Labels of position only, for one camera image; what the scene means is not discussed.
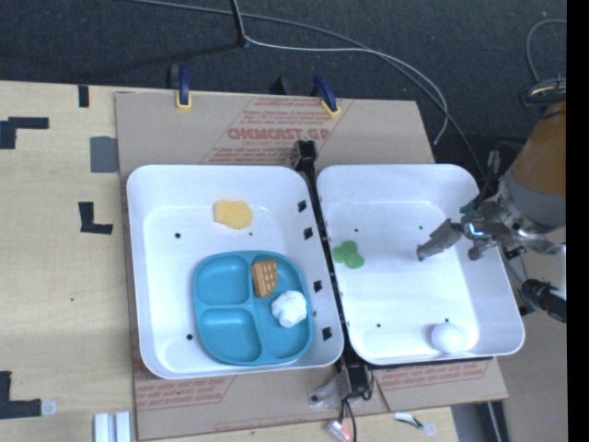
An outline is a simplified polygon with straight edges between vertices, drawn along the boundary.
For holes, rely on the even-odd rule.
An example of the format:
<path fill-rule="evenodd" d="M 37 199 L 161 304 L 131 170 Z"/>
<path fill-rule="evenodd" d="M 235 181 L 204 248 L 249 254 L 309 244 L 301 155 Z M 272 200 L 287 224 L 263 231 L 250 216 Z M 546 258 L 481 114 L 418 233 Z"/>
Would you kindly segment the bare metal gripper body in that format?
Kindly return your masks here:
<path fill-rule="evenodd" d="M 534 222 L 513 202 L 488 199 L 472 201 L 462 207 L 462 230 L 472 236 L 491 236 L 501 250 L 512 252 L 523 248 L 534 252 L 560 252 L 560 244 L 547 238 L 552 228 Z"/>

